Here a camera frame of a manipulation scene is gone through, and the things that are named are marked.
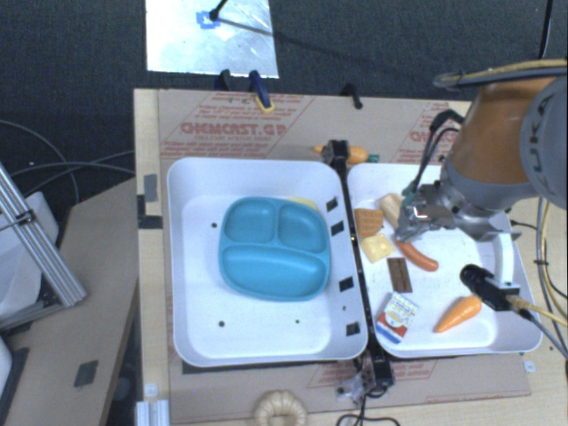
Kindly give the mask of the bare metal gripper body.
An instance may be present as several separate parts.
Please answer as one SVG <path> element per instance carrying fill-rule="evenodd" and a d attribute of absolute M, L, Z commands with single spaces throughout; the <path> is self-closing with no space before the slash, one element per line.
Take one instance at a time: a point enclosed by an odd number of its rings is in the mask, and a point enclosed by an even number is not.
<path fill-rule="evenodd" d="M 497 216 L 506 217 L 503 212 L 475 206 L 449 183 L 413 186 L 411 183 L 403 191 L 401 211 L 406 210 L 412 218 L 437 219 L 438 230 L 458 229 L 474 241 L 492 241 L 501 235 L 515 241 L 521 235 L 510 229 L 508 221 L 496 221 Z"/>

